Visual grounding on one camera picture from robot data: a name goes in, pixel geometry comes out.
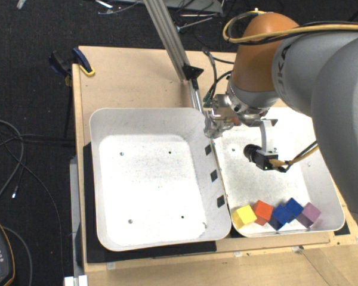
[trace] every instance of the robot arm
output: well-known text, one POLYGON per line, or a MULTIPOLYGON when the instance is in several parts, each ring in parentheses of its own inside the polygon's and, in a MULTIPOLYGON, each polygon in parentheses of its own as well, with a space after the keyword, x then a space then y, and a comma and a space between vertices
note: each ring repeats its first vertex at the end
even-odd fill
MULTIPOLYGON (((296 27, 283 15, 258 14, 242 39, 296 27)), ((358 29, 239 46, 226 94, 213 97, 206 112, 205 134, 218 138, 233 126, 260 126, 263 147, 248 145, 245 155, 270 170, 277 154, 266 141, 275 120, 264 117, 278 99, 312 118, 322 157, 358 222, 358 29)))

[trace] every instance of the wooden board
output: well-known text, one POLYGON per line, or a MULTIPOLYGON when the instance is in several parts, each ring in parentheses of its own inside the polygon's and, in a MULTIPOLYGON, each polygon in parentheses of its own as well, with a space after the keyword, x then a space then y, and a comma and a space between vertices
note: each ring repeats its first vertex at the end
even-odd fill
MULTIPOLYGON (((88 46, 80 47, 80 49, 96 70, 96 74, 93 77, 87 77, 80 71, 77 65, 73 65, 79 196, 84 247, 83 258, 86 260, 82 147, 90 142, 90 115, 97 109, 104 107, 190 107, 191 103, 188 87, 185 83, 179 81, 165 50, 88 46)), ((191 65, 205 69, 198 79, 200 94, 204 95, 210 87, 210 82, 213 80, 209 60, 202 52, 189 51, 187 56, 191 65)), ((234 54, 232 53, 215 53, 215 56, 225 60, 234 60, 234 54)), ((217 63, 218 76, 231 69, 232 65, 217 63)), ((227 81, 221 81, 218 84, 218 92, 224 93, 226 86, 227 81)), ((276 106, 284 107, 285 105, 279 101, 276 106)), ((259 263, 269 266, 270 271, 273 272, 281 272, 281 268, 282 271, 286 271, 288 266, 295 261, 294 257, 299 256, 295 256, 295 253, 292 252, 292 248, 299 245, 302 245, 305 251, 321 250, 323 253, 325 253, 324 249, 330 249, 339 245, 338 249, 334 250, 335 254, 332 257, 339 255, 340 259, 350 260, 353 258, 353 261, 358 261, 358 249, 353 248, 350 250, 347 248, 352 245, 358 246, 358 227, 347 211, 342 196, 339 193, 338 195, 344 206, 343 209, 351 231, 351 234, 341 235, 339 238, 333 232, 291 234, 263 238, 225 238, 217 242, 217 253, 130 260, 112 264, 88 264, 84 261, 84 272, 89 276, 90 286, 167 285, 171 284, 172 276, 170 272, 176 272, 178 275, 178 283, 179 281, 181 283, 176 285, 202 285, 201 282, 204 285, 219 285, 217 282, 218 278, 223 279, 224 275, 232 275, 233 277, 229 277, 227 280, 230 281, 231 285, 235 285, 234 283, 238 283, 238 281, 241 283, 242 279, 246 278, 245 275, 248 274, 240 270, 235 272, 241 266, 248 266, 255 274, 266 277, 267 270, 263 270, 263 266, 259 266, 259 263), (236 256, 248 255, 250 258, 246 260, 244 258, 236 258, 236 256), (115 271, 108 270, 108 268, 114 267, 116 268, 115 271), (220 272, 220 277, 215 277, 215 274, 208 273, 214 277, 211 279, 214 283, 207 284, 207 275, 196 274, 197 272, 215 272, 214 269, 220 272), (192 284, 189 283, 188 279, 181 279, 180 276, 183 275, 183 272, 189 278, 196 275, 194 281, 198 281, 200 284, 192 284)), ((301 276, 303 281, 312 282, 314 279, 316 279, 315 281, 320 281, 321 274, 319 271, 310 264, 310 261, 305 256, 303 261, 305 264, 300 265, 301 267, 293 273, 284 273, 288 277, 287 285, 292 285, 293 282, 297 283, 299 281, 295 275, 301 276)), ((270 281, 271 285, 277 285, 275 279, 270 281)))

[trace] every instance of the metal plate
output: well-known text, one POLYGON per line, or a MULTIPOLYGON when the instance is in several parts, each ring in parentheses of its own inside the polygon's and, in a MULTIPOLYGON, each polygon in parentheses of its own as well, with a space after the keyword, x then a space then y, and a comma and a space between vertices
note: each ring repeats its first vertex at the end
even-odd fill
POLYGON ((98 239, 124 251, 218 240, 230 230, 204 116, 192 108, 104 108, 90 119, 98 239))
MULTIPOLYGON (((311 118, 290 108, 271 108, 268 119, 278 119, 273 128, 274 146, 280 160, 291 160, 316 140, 311 118)), ((344 213, 320 151, 294 164, 287 173, 262 171, 243 155, 247 144, 261 146, 259 128, 244 125, 223 133, 214 140, 231 213, 239 207, 262 200, 274 207, 291 197, 302 206, 311 202, 322 213, 310 229, 298 221, 286 224, 279 231, 268 223, 251 223, 238 232, 246 237, 261 237, 298 232, 334 231, 344 224, 344 213)))

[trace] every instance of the wooden table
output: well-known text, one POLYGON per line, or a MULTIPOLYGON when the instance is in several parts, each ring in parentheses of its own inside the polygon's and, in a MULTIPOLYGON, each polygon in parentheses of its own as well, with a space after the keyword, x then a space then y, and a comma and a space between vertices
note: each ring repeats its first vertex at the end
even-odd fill
MULTIPOLYGON (((89 118, 99 108, 191 107, 188 87, 179 82, 165 50, 82 46, 96 74, 73 65, 84 273, 89 286, 104 285, 358 285, 358 226, 338 195, 350 234, 312 232, 261 238, 225 238, 217 252, 113 263, 86 262, 85 194, 82 147, 90 142, 89 118)), ((234 61, 233 53, 215 56, 234 61)), ((213 80, 202 52, 188 51, 205 95, 213 80)), ((217 63, 218 76, 231 65, 217 63)), ((227 81, 218 84, 219 93, 227 81)))

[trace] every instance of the yellow block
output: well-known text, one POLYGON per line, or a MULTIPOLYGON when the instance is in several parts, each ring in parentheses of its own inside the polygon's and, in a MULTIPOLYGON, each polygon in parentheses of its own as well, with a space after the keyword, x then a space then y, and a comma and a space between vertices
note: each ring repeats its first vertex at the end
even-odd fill
POLYGON ((249 205, 238 208, 232 213, 232 221, 237 229, 240 229, 248 223, 254 222, 256 219, 257 216, 249 205))

